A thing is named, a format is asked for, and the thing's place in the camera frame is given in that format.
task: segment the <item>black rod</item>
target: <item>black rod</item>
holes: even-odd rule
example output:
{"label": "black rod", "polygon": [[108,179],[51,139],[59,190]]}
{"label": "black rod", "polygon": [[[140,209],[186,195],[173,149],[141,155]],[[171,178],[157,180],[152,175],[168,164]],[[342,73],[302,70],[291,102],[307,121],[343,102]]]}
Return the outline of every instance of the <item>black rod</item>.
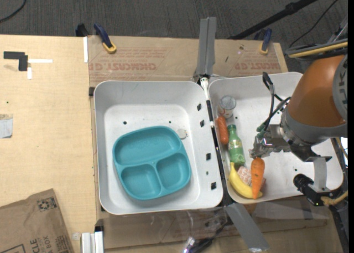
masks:
{"label": "black rod", "polygon": [[232,36],[228,37],[227,39],[243,39],[243,38],[249,36],[250,34],[257,32],[260,29],[263,29],[266,26],[273,24],[276,21],[278,21],[288,15],[292,15],[292,14],[296,13],[298,10],[300,10],[300,9],[302,9],[302,8],[308,6],[309,4],[314,3],[316,1],[317,0],[300,0],[295,3],[291,2],[285,6],[284,10],[280,11],[279,13],[269,17],[266,20],[261,21],[260,23],[254,25],[253,27],[245,30],[242,33],[239,33],[237,35],[232,35]]}

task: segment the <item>silver can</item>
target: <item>silver can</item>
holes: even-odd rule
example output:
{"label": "silver can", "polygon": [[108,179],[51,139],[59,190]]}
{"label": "silver can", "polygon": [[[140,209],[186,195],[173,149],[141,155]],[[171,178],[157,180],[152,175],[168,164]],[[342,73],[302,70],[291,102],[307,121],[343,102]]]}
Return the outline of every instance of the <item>silver can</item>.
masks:
{"label": "silver can", "polygon": [[233,110],[236,107],[236,100],[232,96],[223,96],[217,107],[219,115],[230,118],[232,116]]}

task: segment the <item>toy banana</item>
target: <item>toy banana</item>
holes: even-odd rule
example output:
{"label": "toy banana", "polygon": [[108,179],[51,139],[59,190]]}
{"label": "toy banana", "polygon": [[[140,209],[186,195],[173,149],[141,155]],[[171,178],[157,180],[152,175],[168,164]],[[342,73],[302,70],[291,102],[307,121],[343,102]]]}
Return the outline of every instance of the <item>toy banana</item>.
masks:
{"label": "toy banana", "polygon": [[[237,171],[235,170],[234,163],[230,163],[231,170],[230,175],[228,177],[228,181],[232,185],[232,188],[241,196],[253,199],[252,194],[252,187],[244,183],[241,177],[238,175]],[[259,191],[257,198],[260,198],[263,195],[261,191]]]}

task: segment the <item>teal plate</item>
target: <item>teal plate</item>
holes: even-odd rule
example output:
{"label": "teal plate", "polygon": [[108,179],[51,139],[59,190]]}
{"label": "teal plate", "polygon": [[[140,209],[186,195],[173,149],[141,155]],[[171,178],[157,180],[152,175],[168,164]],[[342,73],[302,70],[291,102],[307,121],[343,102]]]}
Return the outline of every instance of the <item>teal plate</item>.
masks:
{"label": "teal plate", "polygon": [[143,128],[119,137],[113,145],[113,161],[123,188],[138,200],[179,191],[191,177],[181,139],[165,126]]}

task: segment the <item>toy carrot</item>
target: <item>toy carrot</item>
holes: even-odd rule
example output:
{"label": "toy carrot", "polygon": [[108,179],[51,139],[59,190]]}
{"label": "toy carrot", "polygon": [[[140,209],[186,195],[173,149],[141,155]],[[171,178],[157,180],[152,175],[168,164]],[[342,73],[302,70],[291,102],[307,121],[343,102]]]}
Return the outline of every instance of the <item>toy carrot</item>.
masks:
{"label": "toy carrot", "polygon": [[223,144],[228,143],[228,130],[226,126],[226,119],[223,116],[217,118],[217,124],[219,127],[220,141]]}
{"label": "toy carrot", "polygon": [[262,180],[266,164],[260,157],[255,157],[251,163],[251,181],[253,198],[256,199],[262,187]]}

